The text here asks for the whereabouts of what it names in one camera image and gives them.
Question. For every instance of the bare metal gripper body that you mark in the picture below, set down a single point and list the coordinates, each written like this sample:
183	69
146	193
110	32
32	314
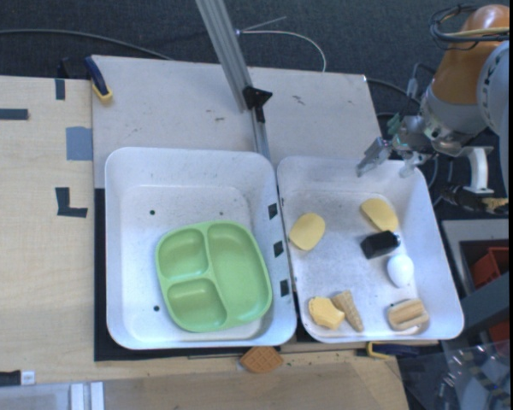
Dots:
414	137

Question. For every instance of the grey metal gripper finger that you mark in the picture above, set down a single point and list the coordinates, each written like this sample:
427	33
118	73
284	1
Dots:
374	158
412	164

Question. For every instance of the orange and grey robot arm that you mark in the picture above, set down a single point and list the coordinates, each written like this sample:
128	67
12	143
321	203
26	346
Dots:
461	75

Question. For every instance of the yellow toy bread slice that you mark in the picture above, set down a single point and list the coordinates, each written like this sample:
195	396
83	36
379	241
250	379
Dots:
308	231
380	214

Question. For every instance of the small black carton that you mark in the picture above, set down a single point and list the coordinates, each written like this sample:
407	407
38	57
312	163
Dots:
378	244

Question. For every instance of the white toy egg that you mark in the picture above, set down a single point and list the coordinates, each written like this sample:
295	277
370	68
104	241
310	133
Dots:
400	270

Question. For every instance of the white plastic tray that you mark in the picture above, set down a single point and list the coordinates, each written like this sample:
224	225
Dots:
132	246
346	267

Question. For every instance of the tan toy hot dog bun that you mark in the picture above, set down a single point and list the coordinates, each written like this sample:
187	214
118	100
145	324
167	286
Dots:
407	314

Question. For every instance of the tan toy ice-cream cone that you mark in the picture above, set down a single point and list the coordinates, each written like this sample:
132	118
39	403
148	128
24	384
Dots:
349	310

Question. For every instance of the yellow toy cheese piece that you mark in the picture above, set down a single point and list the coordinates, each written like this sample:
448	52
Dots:
325	313

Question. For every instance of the green divided plate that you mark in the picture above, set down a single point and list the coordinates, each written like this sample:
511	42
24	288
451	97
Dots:
226	267

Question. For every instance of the pale flat board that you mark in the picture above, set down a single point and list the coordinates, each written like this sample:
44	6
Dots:
175	101

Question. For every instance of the brown toy waffle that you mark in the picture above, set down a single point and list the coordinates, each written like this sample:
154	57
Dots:
261	359

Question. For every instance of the black cylinder on white bracket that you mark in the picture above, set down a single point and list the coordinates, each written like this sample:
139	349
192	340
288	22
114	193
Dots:
480	169

